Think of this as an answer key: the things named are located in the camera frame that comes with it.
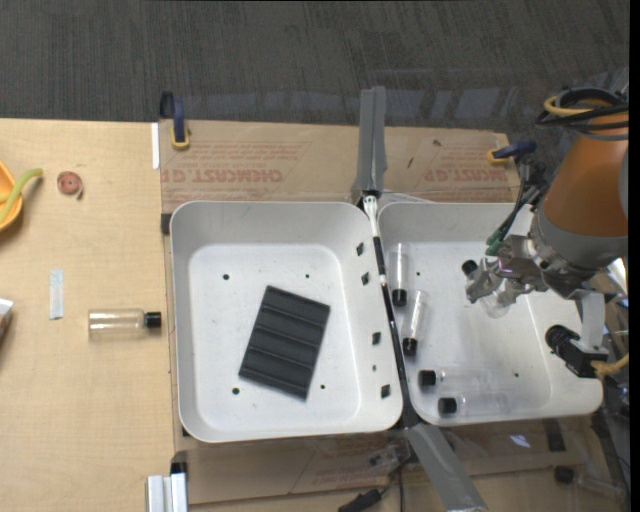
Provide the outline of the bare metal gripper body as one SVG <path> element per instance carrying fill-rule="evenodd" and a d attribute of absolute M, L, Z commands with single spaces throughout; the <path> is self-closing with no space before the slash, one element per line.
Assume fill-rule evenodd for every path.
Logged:
<path fill-rule="evenodd" d="M 498 249 L 494 272 L 503 280 L 529 284 L 531 292 L 551 290 L 564 299 L 583 295 L 596 274 L 593 269 L 571 263 L 540 237 L 522 235 L 505 239 Z"/>

